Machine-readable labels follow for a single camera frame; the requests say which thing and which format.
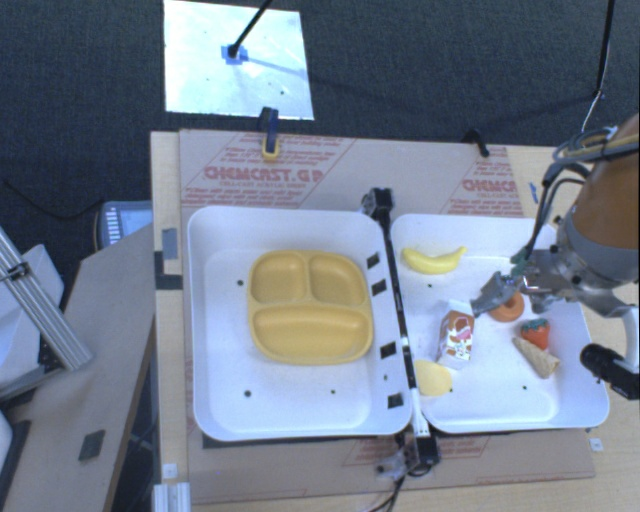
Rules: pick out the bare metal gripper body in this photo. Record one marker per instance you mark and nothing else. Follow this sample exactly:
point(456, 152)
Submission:
point(560, 277)

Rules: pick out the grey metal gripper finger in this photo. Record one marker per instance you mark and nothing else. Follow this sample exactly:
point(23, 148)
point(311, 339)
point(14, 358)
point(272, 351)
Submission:
point(495, 292)
point(541, 302)

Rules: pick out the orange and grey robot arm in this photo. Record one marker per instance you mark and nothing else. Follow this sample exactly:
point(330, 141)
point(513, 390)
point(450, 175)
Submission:
point(607, 200)

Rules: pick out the orange doughnut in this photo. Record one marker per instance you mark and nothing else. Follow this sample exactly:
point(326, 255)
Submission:
point(510, 311)

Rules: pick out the red strawberry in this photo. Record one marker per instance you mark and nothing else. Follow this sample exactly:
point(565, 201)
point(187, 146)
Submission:
point(536, 334)

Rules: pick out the tan ice cream cone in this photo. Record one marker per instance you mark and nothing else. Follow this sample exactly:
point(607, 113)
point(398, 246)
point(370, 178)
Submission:
point(537, 357)

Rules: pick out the brown and white carton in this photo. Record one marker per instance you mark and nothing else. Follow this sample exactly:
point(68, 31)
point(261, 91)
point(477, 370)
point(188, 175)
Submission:
point(456, 335)

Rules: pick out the yellow banana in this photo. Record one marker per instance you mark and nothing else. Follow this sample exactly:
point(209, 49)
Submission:
point(432, 262)

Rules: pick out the thin black and white rod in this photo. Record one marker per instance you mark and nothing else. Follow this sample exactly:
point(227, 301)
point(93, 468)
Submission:
point(397, 300)

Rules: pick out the yellow potato chip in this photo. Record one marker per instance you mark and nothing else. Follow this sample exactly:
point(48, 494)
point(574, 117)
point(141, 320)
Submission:
point(432, 377)

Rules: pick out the white plastic tray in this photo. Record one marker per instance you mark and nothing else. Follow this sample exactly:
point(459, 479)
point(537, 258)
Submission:
point(300, 400)
point(500, 400)

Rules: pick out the yellow divided plate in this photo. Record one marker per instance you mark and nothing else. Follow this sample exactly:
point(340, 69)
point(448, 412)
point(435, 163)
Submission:
point(310, 325)

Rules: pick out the brown cardboard board red print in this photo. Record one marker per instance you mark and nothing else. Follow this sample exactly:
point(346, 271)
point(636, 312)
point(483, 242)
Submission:
point(320, 170)

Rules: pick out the black cylinder on white bracket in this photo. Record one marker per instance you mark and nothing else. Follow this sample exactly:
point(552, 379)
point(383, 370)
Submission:
point(607, 365)

